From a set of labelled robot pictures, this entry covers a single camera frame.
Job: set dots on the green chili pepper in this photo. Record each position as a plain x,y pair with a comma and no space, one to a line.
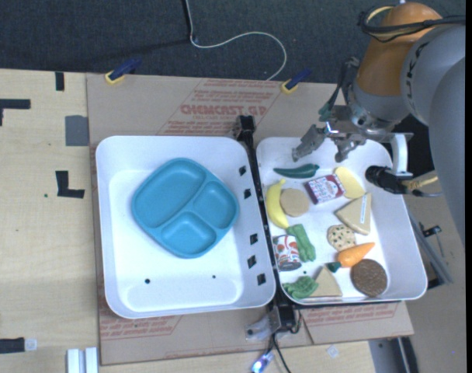
296,170

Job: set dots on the red and white can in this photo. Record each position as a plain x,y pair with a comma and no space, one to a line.
286,253

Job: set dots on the green asparagus bunch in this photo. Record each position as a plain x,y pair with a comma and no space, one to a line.
304,243

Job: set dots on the chocolate chip cookie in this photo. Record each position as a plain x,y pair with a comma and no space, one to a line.
341,237

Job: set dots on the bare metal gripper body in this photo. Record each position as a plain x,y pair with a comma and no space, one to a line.
360,124

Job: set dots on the blue divided plate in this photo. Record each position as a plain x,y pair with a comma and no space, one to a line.
170,196

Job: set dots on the yellow cheese slice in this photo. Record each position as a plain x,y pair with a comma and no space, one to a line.
350,183

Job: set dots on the thin black rod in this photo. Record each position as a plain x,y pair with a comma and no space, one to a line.
259,192

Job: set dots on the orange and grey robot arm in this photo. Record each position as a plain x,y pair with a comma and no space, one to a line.
434,76

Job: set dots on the tan triangular sandwich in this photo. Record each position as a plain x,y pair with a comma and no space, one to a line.
356,214

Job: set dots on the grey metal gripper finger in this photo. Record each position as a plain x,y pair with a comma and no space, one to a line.
307,143
346,148

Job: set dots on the brown cardboard board red print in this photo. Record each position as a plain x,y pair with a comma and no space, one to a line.
143,103

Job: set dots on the yellow banana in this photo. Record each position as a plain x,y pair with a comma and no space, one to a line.
274,204

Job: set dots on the black cylinder on white bracket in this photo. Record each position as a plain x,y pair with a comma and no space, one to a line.
381,178

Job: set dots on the red and white carton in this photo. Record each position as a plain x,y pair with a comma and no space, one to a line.
324,189

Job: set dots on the orange carrot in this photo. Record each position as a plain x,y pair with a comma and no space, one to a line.
354,255

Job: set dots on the brown round biscuit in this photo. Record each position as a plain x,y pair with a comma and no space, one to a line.
369,278

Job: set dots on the tan round biscuit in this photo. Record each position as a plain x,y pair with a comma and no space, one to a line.
295,203

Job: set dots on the white plastic tray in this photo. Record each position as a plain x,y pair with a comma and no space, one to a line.
174,282
391,239

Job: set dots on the green lettuce leaf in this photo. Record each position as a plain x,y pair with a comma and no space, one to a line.
300,288

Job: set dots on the tan bread wedge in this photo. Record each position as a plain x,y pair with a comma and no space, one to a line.
327,286

